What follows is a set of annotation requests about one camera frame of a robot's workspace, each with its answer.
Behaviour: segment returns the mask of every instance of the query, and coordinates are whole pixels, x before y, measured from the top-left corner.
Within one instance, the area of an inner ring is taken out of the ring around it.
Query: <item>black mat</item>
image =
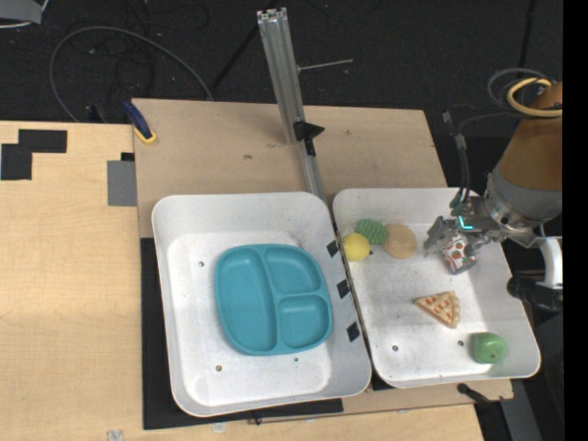
[[[153,239],[141,239],[141,335],[143,428],[146,430],[212,424],[234,420],[262,423],[264,418],[294,415],[341,413],[340,399],[312,401],[270,407],[222,416],[196,417],[182,411],[172,395],[164,314]]]

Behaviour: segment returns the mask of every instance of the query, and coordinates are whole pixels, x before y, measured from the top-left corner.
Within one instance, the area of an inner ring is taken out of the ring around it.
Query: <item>gray tape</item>
[[[107,162],[108,205],[137,206],[135,163],[112,160]]]
[[[0,18],[32,21],[40,25],[41,5],[34,0],[0,0]]]
[[[108,441],[122,441],[122,430],[107,431]]]

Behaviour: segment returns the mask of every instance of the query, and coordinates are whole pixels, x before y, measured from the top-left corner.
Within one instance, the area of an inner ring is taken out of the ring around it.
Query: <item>round cookie toy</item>
[[[401,260],[410,258],[416,252],[414,232],[402,224],[388,224],[388,239],[382,244],[386,252]]]

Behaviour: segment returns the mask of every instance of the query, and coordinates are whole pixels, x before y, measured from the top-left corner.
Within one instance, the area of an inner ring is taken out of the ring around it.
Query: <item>wooden board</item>
[[[142,430],[141,259],[137,208],[107,205],[107,161],[131,152],[127,125],[0,122],[68,130],[67,153],[34,153],[31,180],[0,181],[0,390],[5,439],[217,439],[209,425]],[[473,389],[508,397],[508,381]],[[469,403],[451,388],[366,392],[349,412]],[[468,405],[226,425],[224,439],[482,440]]]
[[[135,142],[141,237],[174,194],[306,191],[276,105],[134,99],[158,139]],[[305,107],[329,204],[349,187],[447,185],[423,111]]]

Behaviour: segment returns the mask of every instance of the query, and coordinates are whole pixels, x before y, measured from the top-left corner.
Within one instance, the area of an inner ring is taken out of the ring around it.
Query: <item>aluminum rod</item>
[[[272,77],[274,92],[276,93],[286,143],[296,143],[294,123],[305,119],[298,66],[294,59],[286,8],[270,9],[265,12],[258,11],[257,23],[264,43],[264,50],[266,51],[267,64]],[[298,141],[298,144],[306,186],[309,192],[326,203],[316,157],[308,154],[304,141]]]

